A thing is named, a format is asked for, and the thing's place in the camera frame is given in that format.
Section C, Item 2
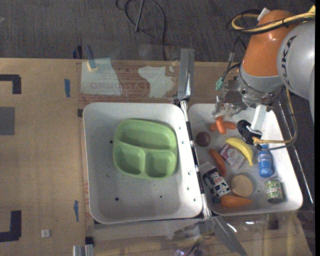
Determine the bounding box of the green and white can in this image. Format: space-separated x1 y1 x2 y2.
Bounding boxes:
264 178 286 204

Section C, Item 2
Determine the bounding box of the orange toy sausage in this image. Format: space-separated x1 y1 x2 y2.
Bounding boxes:
208 148 228 178
209 121 237 132
215 115 227 135

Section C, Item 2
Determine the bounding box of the white plastic tray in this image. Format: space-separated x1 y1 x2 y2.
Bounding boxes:
187 103 304 217
82 101 204 225

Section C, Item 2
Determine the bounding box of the orange carrot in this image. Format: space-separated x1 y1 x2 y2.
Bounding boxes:
212 194 253 209

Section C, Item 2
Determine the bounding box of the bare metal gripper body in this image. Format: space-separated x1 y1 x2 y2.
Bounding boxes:
219 77 276 113

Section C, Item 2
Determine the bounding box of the tan round biscuit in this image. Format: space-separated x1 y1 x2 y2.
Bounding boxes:
230 174 255 198

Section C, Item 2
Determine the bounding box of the brown ball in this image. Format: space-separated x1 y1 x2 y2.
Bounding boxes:
195 131 212 148

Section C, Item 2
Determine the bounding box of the blue plastic bottle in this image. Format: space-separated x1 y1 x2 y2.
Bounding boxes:
257 143 275 179

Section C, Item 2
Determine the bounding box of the black cylinder on white bracket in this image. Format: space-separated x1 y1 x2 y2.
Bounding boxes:
236 104 268 146

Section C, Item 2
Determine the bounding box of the green divided plate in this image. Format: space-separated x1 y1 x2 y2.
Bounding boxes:
112 118 179 180

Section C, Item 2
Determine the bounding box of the pink and white carton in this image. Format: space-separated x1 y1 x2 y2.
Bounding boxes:
219 143 247 170

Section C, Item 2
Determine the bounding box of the thin black and white rod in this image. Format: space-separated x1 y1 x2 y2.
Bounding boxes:
179 100 213 220

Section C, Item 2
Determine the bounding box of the yellow banana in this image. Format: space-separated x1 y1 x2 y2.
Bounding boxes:
225 137 255 167

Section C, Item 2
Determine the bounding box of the black and white cow carton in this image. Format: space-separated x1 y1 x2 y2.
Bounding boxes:
201 167 231 199

